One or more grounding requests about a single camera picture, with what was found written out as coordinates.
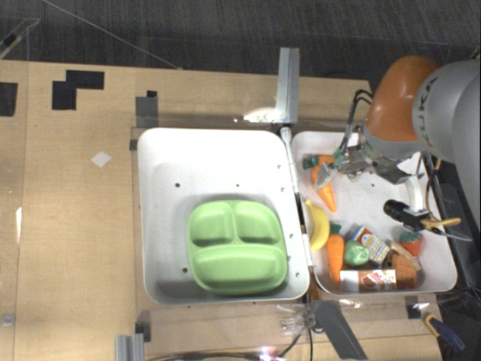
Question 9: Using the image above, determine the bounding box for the green toy pepper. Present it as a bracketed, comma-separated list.
[343, 239, 371, 268]

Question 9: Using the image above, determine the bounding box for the white plastic tray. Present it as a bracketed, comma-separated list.
[290, 130, 458, 297]
[136, 126, 311, 306]

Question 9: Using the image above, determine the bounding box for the yellow banana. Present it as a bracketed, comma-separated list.
[304, 199, 331, 253]

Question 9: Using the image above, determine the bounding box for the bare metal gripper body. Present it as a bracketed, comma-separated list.
[339, 145, 411, 184]

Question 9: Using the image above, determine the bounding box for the orange carrot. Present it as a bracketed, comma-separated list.
[302, 154, 338, 214]
[325, 223, 346, 286]

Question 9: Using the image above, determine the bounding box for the white and brown packet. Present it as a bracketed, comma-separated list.
[339, 268, 398, 293]

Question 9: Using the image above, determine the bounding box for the tan bread slice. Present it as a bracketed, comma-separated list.
[390, 241, 422, 271]

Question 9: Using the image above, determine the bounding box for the green divided plate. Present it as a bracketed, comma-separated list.
[186, 199, 289, 296]

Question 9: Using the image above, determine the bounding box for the black cylinder on white bracket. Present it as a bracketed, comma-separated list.
[383, 170, 430, 233]

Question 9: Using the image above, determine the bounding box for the brown waffle biscuit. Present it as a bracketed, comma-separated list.
[390, 252, 419, 290]

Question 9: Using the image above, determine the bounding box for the red strawberry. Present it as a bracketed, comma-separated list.
[398, 231, 423, 257]

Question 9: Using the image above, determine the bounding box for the orange and white carton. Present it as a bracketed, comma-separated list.
[350, 226, 392, 265]

